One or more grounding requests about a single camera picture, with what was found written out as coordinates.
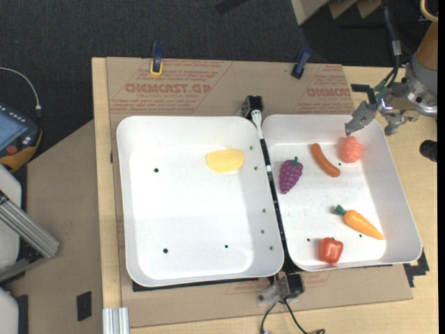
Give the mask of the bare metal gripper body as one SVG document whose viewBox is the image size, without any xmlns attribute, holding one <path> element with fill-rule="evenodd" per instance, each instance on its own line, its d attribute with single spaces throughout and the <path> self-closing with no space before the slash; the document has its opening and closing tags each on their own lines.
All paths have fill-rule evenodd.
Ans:
<svg viewBox="0 0 445 334">
<path fill-rule="evenodd" d="M 437 96 L 422 83 L 396 82 L 384 87 L 377 98 L 382 113 L 437 117 Z"/>
</svg>

